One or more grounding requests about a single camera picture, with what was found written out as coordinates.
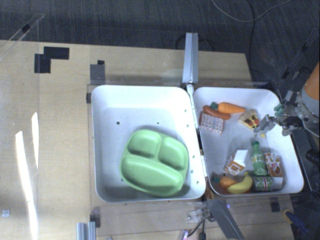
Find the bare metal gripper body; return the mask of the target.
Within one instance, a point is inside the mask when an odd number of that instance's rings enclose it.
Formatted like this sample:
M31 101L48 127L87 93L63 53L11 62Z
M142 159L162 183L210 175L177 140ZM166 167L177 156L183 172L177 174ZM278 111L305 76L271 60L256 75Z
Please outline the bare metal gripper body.
M275 121L282 127L282 135L288 136L295 130L312 133L313 114L302 102L282 102L275 107Z

